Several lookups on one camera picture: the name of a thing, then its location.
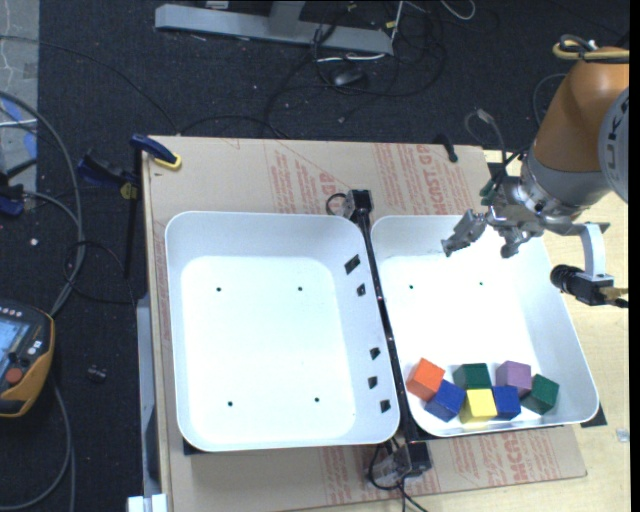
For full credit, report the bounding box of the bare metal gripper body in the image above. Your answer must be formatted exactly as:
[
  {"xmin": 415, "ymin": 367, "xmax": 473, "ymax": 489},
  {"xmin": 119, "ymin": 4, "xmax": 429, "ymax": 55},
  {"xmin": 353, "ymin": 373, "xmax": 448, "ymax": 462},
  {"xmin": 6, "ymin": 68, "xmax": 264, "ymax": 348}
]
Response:
[{"xmin": 483, "ymin": 178, "xmax": 576, "ymax": 238}]

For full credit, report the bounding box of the white plastic tray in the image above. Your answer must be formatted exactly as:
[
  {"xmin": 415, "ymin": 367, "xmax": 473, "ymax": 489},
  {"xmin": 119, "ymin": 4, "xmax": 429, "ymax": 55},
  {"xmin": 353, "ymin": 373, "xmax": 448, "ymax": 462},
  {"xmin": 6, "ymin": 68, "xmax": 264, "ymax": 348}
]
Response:
[
  {"xmin": 370, "ymin": 213, "xmax": 601, "ymax": 439},
  {"xmin": 164, "ymin": 210, "xmax": 402, "ymax": 453}
]

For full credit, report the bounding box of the thin black rod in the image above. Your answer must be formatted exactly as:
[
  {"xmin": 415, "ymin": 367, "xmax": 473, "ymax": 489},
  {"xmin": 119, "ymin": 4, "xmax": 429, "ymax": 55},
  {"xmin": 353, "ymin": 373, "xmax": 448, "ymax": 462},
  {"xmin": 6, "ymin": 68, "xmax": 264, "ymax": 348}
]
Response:
[{"xmin": 357, "ymin": 209, "xmax": 420, "ymax": 444}]

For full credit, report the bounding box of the purple cube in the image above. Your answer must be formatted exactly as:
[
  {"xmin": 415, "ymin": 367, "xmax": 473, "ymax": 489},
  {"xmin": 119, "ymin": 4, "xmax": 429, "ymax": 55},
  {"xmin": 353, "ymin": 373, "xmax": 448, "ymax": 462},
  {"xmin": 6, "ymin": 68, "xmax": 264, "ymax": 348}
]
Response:
[{"xmin": 495, "ymin": 360, "xmax": 533, "ymax": 398}]

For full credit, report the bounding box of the green cube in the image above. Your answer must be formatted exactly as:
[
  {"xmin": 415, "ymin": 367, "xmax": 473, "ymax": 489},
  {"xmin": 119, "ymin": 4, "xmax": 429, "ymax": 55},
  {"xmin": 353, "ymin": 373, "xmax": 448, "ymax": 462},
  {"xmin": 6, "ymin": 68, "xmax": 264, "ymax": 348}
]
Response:
[
  {"xmin": 452, "ymin": 362, "xmax": 494, "ymax": 391},
  {"xmin": 520, "ymin": 373, "xmax": 561, "ymax": 416}
]

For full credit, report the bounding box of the orange cube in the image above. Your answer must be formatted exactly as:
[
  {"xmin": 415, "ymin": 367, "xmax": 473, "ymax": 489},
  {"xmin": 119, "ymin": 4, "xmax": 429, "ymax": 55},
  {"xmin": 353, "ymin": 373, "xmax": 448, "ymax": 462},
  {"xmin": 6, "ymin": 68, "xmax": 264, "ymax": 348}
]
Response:
[{"xmin": 405, "ymin": 357, "xmax": 447, "ymax": 402}]

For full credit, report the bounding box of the blue cube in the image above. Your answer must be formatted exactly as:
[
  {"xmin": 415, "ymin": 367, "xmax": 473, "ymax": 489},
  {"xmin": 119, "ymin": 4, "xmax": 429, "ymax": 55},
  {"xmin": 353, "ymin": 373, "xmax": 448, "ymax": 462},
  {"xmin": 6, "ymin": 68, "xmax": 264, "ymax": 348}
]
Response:
[
  {"xmin": 491, "ymin": 384, "xmax": 523, "ymax": 421},
  {"xmin": 424, "ymin": 379, "xmax": 468, "ymax": 423}
]

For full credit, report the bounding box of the yellow cube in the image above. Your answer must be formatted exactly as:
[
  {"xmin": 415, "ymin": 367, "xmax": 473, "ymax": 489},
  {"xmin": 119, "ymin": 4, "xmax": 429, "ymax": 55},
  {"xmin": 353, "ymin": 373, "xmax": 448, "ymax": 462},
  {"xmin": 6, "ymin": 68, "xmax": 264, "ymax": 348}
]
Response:
[{"xmin": 458, "ymin": 387, "xmax": 499, "ymax": 424}]

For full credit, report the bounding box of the brown cardboard board red print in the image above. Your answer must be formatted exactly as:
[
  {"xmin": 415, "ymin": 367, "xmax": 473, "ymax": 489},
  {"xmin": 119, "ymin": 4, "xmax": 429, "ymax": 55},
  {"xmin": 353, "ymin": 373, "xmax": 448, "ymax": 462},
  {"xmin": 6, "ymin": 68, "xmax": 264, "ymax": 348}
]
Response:
[{"xmin": 147, "ymin": 134, "xmax": 589, "ymax": 512}]

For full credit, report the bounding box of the black cylinder on white bracket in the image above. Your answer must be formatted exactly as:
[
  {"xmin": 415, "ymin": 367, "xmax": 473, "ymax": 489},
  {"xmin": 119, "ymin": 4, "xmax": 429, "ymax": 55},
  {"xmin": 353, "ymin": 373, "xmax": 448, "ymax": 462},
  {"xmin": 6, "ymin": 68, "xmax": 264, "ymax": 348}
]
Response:
[{"xmin": 550, "ymin": 222, "xmax": 617, "ymax": 307}]

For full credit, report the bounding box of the black block with thin wires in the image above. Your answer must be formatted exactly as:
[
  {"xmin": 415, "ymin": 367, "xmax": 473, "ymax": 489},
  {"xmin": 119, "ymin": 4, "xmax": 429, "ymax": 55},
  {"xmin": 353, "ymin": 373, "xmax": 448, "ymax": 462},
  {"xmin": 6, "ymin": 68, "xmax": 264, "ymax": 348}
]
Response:
[
  {"xmin": 344, "ymin": 188, "xmax": 373, "ymax": 217},
  {"xmin": 393, "ymin": 440, "xmax": 433, "ymax": 476}
]

